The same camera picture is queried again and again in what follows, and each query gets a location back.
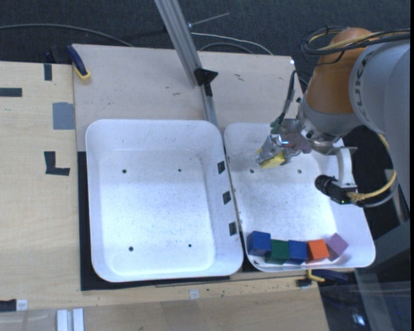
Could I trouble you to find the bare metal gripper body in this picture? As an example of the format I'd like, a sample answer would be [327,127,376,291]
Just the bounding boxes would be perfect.
[278,117,344,158]

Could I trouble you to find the yellow cube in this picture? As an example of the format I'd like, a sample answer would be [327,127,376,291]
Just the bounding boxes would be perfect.
[259,148,287,170]

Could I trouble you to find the white plastic tray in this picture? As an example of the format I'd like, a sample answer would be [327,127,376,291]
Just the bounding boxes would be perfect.
[222,121,377,273]
[85,118,245,283]

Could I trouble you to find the blue cube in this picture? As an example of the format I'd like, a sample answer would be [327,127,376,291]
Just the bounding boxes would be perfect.
[246,230,273,257]
[287,239,309,265]

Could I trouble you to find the green cube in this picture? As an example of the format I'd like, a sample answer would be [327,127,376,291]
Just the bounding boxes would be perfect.
[265,239,291,265]

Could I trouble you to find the orange cube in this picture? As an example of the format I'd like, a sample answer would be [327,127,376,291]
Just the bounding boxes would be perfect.
[306,239,331,263]

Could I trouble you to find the purple cube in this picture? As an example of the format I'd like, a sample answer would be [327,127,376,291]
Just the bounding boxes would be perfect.
[326,232,350,261]

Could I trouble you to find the pale wood board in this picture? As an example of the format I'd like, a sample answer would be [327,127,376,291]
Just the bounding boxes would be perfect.
[70,43,355,308]

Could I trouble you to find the black cylinder on white bracket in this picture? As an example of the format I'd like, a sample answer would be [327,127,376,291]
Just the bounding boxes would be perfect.
[314,146,360,205]

